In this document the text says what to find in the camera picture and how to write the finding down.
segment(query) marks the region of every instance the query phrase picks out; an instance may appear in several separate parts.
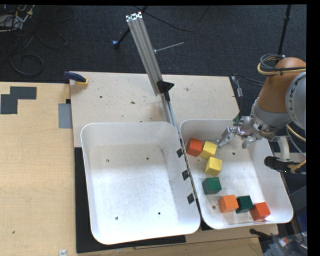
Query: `green cube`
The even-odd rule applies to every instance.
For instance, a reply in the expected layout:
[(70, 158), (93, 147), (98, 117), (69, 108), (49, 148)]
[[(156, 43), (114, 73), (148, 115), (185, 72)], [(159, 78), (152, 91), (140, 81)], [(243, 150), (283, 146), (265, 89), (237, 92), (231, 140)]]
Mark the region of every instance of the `green cube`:
[(235, 210), (237, 214), (249, 212), (254, 207), (250, 195), (238, 196), (236, 200), (239, 205), (239, 208)]
[(202, 182), (205, 195), (218, 193), (222, 188), (218, 177), (209, 177)]

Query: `orange cube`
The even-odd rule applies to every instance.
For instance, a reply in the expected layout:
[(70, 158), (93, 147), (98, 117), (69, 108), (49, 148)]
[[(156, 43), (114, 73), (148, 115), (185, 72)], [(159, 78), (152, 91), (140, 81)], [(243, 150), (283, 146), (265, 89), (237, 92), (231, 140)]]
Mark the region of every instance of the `orange cube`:
[(219, 200), (220, 211), (224, 213), (230, 213), (239, 208), (237, 198), (234, 194), (224, 195)]
[(266, 202), (256, 203), (252, 209), (250, 209), (251, 216), (254, 221), (264, 220), (271, 212)]
[(201, 153), (202, 147), (203, 147), (202, 140), (199, 140), (196, 138), (190, 138), (186, 146), (186, 153), (188, 155), (197, 157)]

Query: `tripod leg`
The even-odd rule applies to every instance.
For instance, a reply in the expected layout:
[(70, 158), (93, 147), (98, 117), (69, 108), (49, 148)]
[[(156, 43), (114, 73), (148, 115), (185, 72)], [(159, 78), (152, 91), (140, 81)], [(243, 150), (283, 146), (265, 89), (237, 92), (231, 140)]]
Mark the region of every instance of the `tripod leg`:
[(284, 24), (283, 24), (283, 29), (282, 29), (280, 45), (279, 45), (279, 49), (278, 49), (278, 55), (281, 55), (282, 46), (284, 44), (287, 24), (288, 24), (288, 21), (290, 20), (290, 10), (291, 10), (291, 4), (288, 4), (286, 7), (286, 12), (285, 12), (285, 17), (284, 17)]
[[(146, 11), (147, 8), (148, 8), (148, 5), (144, 6), (143, 9), (141, 10), (141, 14), (143, 14)], [(124, 32), (124, 34), (121, 36), (119, 41), (112, 41), (112, 43), (114, 44), (115, 48), (119, 48), (121, 42), (125, 39), (125, 37), (129, 34), (129, 32), (130, 32), (130, 28), (128, 28), (126, 30), (126, 32)]]

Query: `yellow cube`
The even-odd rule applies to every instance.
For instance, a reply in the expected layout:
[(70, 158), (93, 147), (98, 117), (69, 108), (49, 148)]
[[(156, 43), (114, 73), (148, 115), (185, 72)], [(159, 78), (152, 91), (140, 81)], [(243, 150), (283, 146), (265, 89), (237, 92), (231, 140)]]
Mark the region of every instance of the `yellow cube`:
[(201, 153), (199, 154), (199, 157), (204, 158), (204, 159), (209, 159), (210, 157), (214, 157), (217, 151), (217, 145), (210, 142), (210, 141), (205, 141), (203, 145), (203, 149)]
[(210, 157), (206, 162), (204, 172), (212, 176), (218, 176), (218, 174), (221, 172), (221, 168), (222, 168), (222, 160), (218, 158)]

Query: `wooden board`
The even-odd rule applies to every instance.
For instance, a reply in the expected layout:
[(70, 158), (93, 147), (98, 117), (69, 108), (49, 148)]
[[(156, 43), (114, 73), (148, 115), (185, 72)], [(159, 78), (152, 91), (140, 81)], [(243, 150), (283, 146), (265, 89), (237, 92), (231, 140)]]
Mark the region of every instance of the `wooden board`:
[[(167, 121), (161, 97), (155, 96), (147, 74), (72, 71), (88, 85), (70, 81), (74, 146), (90, 123)], [(239, 108), (225, 76), (163, 75), (177, 128), (190, 119), (233, 119)]]
[[(59, 128), (58, 104), (70, 98), (69, 84), (0, 82), (37, 87), (36, 100), (18, 100), (17, 114), (0, 114), (0, 248), (6, 256), (76, 253), (75, 159), (73, 130)], [(277, 225), (258, 231), (278, 233)], [(179, 245), (125, 248), (121, 255), (257, 255), (261, 250), (249, 228), (207, 230)], [(117, 250), (82, 253), (115, 255)]]

